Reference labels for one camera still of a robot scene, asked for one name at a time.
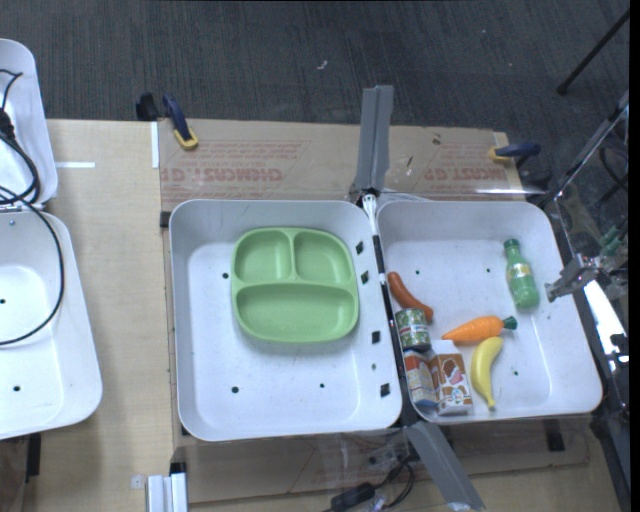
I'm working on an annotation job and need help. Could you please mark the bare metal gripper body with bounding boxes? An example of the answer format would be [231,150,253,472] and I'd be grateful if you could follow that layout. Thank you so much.
[574,249,629,290]

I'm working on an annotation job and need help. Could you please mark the white plastic tray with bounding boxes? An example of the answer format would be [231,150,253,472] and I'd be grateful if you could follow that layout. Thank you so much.
[168,198,404,443]
[0,38,60,210]
[0,209,104,441]
[374,199,604,426]

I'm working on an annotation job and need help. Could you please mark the orange carrot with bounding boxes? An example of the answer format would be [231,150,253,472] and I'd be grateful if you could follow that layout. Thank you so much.
[441,315,518,345]

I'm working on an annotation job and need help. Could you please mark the green divided plate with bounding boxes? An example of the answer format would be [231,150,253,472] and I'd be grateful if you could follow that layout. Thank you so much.
[230,227,361,345]

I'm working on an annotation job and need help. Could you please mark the green plastic bottle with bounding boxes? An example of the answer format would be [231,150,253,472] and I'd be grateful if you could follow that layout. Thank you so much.
[502,238,541,309]

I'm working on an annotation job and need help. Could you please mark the yellow banana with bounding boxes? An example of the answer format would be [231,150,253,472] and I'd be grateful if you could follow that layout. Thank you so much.
[470,336,504,411]

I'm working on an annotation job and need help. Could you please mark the orange sausage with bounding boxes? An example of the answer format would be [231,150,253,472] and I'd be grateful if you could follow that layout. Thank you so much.
[387,271,435,323]

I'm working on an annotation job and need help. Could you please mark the orange and blue carton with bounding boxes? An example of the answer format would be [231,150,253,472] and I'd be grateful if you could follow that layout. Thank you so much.
[403,349,442,409]

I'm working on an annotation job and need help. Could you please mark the thin black and white rod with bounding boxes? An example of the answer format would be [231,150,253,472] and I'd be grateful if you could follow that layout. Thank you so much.
[360,193,414,426]

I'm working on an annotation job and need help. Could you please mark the brown cardboard board red print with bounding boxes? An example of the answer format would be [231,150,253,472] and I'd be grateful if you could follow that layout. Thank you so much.
[156,117,594,506]

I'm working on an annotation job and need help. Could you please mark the green patterned can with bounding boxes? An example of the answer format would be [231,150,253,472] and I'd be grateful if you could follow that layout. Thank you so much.
[394,307,432,351]

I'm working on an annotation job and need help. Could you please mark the brown and white carton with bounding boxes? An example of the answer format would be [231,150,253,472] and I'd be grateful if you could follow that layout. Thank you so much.
[429,339,475,417]

